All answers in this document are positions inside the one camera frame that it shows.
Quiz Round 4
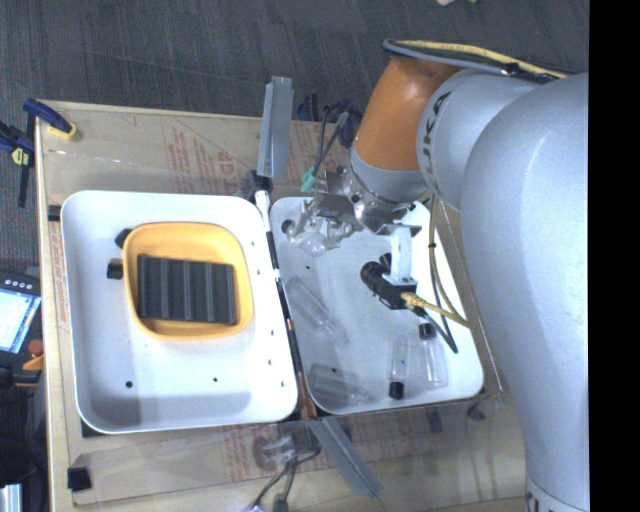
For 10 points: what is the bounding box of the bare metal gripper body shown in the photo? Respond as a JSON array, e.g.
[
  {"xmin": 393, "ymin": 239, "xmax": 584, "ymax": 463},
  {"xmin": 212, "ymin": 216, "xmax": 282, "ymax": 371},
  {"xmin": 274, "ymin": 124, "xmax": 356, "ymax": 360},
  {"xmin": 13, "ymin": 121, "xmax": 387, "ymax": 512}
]
[{"xmin": 313, "ymin": 169, "xmax": 424, "ymax": 237}]

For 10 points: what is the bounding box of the clear plastic bottle black cap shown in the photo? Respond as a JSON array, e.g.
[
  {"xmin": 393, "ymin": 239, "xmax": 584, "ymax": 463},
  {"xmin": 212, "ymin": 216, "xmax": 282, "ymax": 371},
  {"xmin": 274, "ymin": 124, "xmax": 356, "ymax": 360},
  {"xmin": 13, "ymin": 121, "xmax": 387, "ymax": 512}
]
[
  {"xmin": 418, "ymin": 323, "xmax": 450, "ymax": 390},
  {"xmin": 281, "ymin": 218, "xmax": 332, "ymax": 258},
  {"xmin": 387, "ymin": 333, "xmax": 413, "ymax": 401}
]

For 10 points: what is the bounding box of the thin black and white rod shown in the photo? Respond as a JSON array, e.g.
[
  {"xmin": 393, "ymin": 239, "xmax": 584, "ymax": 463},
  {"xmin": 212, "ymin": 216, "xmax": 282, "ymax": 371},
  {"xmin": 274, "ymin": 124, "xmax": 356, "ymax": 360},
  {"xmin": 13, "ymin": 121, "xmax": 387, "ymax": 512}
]
[{"xmin": 254, "ymin": 189, "xmax": 317, "ymax": 419}]

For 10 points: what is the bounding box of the white plastic tray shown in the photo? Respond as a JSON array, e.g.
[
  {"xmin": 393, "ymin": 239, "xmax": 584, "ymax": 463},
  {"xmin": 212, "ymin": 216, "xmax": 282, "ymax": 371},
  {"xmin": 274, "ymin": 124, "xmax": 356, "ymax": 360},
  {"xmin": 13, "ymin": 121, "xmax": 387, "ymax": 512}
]
[
  {"xmin": 268, "ymin": 195, "xmax": 485, "ymax": 417},
  {"xmin": 59, "ymin": 189, "xmax": 300, "ymax": 435}
]

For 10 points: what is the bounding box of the yellow rounded plate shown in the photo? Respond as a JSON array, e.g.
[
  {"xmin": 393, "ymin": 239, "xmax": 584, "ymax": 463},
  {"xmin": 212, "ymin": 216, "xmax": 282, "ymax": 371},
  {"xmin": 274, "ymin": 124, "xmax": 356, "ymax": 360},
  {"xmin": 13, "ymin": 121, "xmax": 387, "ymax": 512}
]
[{"xmin": 121, "ymin": 221, "xmax": 256, "ymax": 343}]

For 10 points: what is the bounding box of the black ribbed rectangular block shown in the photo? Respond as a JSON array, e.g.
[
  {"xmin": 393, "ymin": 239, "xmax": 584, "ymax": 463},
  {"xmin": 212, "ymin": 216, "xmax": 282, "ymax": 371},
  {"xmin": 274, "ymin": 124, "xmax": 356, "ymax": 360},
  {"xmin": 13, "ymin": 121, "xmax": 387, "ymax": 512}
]
[{"xmin": 135, "ymin": 254, "xmax": 238, "ymax": 326}]

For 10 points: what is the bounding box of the brown cardboard board red print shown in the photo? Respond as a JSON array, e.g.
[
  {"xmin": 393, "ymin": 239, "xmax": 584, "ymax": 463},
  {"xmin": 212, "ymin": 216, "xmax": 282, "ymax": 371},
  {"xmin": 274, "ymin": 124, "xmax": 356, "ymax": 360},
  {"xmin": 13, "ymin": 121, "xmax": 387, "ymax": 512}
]
[{"xmin": 34, "ymin": 99, "xmax": 527, "ymax": 512}]

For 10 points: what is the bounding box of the black cylinder on white bracket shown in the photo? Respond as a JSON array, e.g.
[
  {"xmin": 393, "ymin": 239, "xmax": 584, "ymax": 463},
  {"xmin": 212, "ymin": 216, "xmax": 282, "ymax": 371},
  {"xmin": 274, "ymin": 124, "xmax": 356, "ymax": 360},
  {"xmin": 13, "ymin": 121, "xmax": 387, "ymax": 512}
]
[{"xmin": 360, "ymin": 224, "xmax": 419, "ymax": 311}]

